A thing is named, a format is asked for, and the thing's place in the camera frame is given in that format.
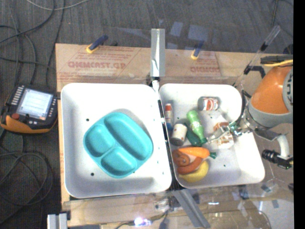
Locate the yellow banana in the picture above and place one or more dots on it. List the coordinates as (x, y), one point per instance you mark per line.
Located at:
(196, 174)

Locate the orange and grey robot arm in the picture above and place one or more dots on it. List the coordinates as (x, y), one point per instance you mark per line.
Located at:
(269, 96)

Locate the orange-brown sausage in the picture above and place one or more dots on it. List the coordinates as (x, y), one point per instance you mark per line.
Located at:
(190, 167)

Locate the blue divided plate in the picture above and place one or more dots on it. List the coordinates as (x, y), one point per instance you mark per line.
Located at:
(119, 142)

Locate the black cylinder on white bracket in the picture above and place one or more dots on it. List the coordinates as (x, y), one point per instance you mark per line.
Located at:
(281, 151)

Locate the white and orange carton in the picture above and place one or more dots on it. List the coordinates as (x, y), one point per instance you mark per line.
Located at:
(225, 142)

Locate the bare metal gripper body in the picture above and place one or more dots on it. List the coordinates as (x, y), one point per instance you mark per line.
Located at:
(245, 126)

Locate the green bottle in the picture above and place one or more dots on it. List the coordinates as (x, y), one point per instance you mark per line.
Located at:
(195, 125)

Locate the white can with brown spots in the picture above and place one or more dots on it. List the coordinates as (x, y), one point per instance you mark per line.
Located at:
(179, 133)

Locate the orange carrot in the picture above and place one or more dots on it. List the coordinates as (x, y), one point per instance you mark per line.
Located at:
(194, 151)

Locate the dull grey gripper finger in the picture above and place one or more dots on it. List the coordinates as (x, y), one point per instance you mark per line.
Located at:
(228, 130)
(215, 135)

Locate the small can with red label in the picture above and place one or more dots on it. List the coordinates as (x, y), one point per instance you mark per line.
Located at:
(209, 104)

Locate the brown pretzel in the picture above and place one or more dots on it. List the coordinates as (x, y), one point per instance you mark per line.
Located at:
(181, 158)

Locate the brown cardboard board red print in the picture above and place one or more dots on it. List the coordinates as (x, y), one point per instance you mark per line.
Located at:
(100, 65)

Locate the white plastic tray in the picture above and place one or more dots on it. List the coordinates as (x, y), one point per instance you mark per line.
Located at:
(240, 161)
(76, 128)

